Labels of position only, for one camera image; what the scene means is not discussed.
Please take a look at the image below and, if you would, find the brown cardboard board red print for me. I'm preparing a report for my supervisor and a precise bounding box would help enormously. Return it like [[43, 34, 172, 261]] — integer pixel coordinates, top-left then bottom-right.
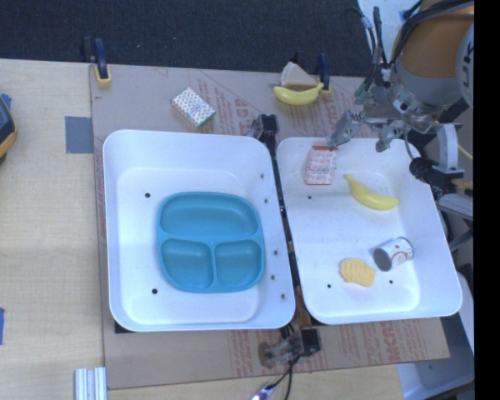
[[88, 62, 452, 391]]

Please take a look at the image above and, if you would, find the white plastic tray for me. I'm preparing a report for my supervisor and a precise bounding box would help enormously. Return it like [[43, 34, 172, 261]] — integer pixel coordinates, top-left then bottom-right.
[[276, 136, 464, 327], [102, 128, 297, 333]]

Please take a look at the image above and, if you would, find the blue divided plate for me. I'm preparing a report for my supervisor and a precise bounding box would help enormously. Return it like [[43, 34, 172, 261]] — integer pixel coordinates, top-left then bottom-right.
[[155, 190, 265, 295]]

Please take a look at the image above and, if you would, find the yellow ridged biscuit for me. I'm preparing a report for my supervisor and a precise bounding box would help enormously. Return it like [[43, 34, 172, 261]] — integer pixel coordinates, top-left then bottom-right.
[[338, 257, 378, 288]]

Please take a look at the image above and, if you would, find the white can with orange print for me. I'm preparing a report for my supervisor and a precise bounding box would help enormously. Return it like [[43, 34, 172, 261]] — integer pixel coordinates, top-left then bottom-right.
[[372, 236, 414, 273]]

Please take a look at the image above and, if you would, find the white carton with coloured dots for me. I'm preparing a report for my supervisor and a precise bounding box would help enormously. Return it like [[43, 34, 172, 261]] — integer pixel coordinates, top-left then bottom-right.
[[170, 86, 218, 130]]

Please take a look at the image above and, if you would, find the thin black and white rod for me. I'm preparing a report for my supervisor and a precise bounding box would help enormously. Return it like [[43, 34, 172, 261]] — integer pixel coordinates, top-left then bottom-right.
[[268, 133, 306, 329]]

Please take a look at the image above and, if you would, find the orange and white carton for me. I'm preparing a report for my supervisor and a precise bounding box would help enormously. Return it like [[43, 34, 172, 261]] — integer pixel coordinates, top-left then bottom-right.
[[303, 144, 340, 187]]

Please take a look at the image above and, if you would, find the cream and brown sandwich wedge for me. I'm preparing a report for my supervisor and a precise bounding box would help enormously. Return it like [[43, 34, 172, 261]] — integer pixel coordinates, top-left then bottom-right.
[[279, 61, 319, 88]]

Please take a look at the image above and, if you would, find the black cylinder on white bracket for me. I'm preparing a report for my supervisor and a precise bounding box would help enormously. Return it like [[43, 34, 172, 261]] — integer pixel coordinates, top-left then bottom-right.
[[408, 122, 466, 196]]

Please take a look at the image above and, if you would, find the yellow banana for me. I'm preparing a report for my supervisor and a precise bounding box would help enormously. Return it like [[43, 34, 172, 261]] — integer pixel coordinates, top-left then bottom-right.
[[272, 82, 325, 108], [343, 172, 400, 213]]

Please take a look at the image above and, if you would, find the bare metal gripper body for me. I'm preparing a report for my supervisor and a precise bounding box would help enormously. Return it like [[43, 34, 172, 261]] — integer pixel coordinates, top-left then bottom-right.
[[360, 82, 443, 136]]

